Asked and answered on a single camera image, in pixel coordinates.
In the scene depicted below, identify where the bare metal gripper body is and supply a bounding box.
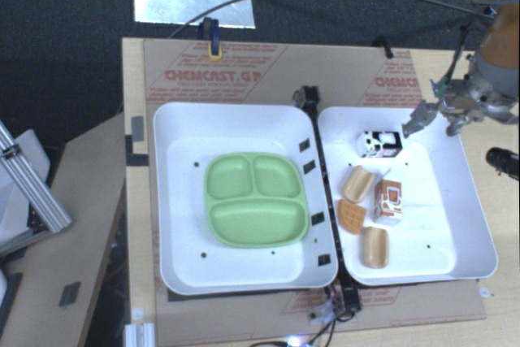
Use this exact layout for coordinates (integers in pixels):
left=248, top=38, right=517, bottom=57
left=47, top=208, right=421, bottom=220
left=437, top=73, right=520, bottom=126

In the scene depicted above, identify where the black and white cow carton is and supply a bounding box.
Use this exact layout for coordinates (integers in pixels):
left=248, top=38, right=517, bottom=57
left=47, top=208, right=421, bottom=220
left=357, top=129, right=405, bottom=159

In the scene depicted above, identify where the tan toy bread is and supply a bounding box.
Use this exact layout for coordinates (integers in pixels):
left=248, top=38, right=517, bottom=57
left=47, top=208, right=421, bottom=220
left=341, top=164, right=376, bottom=204
left=362, top=225, right=391, bottom=270

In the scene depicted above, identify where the orange and white carton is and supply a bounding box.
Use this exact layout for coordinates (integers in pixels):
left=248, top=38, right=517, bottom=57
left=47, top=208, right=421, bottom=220
left=373, top=178, right=405, bottom=228

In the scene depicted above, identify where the white plastic tray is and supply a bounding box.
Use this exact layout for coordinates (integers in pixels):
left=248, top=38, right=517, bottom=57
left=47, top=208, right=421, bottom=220
left=152, top=101, right=340, bottom=296
left=317, top=106, right=500, bottom=287

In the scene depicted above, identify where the brown cardboard board red print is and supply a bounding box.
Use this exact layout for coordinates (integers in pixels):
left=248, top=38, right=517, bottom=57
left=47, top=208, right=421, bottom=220
left=142, top=37, right=488, bottom=338

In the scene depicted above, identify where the thin black rod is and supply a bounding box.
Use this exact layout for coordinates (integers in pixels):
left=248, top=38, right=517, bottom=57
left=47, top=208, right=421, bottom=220
left=307, top=100, right=353, bottom=297

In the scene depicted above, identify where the orange waffle biscuit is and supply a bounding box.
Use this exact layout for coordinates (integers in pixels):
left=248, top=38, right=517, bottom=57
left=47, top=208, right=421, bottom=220
left=336, top=198, right=367, bottom=236

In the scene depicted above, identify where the green divided plate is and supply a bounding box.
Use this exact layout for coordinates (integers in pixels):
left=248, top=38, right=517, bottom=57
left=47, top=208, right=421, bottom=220
left=203, top=151, right=310, bottom=249

